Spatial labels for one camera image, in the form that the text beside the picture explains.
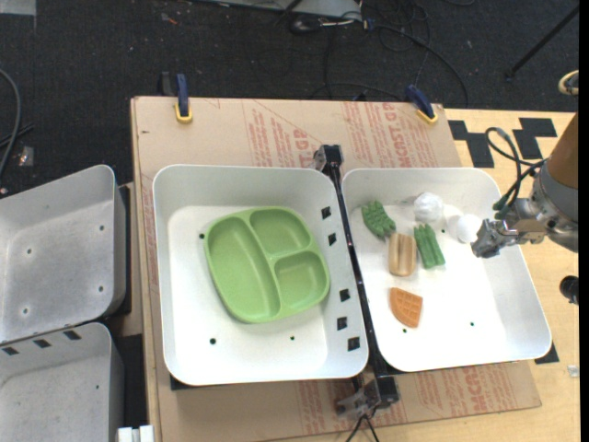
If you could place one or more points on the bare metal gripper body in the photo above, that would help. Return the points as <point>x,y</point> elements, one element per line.
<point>529,228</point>

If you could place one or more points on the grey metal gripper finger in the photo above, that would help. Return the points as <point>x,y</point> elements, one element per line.
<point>490,227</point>
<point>484,247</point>

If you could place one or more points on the white egg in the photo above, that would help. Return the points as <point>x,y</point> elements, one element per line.
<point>468,228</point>

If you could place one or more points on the green toy asparagus bundle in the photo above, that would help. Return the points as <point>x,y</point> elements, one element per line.
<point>429,247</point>

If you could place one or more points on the white crumpled ball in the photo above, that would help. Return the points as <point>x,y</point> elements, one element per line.
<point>428,207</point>

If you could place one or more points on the white plastic tray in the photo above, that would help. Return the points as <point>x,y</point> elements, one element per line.
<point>465,320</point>
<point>257,352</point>

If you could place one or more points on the tan toy hot dog bun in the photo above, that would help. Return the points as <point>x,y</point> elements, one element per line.
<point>402,255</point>

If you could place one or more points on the orange toy waffle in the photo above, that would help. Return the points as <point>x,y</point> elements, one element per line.
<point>407,306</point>

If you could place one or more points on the green toy lettuce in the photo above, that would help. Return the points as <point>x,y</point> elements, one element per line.
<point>378,220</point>

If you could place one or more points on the thin black rod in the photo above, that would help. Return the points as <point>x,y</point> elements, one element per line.
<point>360,274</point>

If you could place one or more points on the green divided plate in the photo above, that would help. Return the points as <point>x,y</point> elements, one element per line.
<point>248,270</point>

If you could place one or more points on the brown cardboard board red print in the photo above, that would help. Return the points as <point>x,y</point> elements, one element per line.
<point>257,127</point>

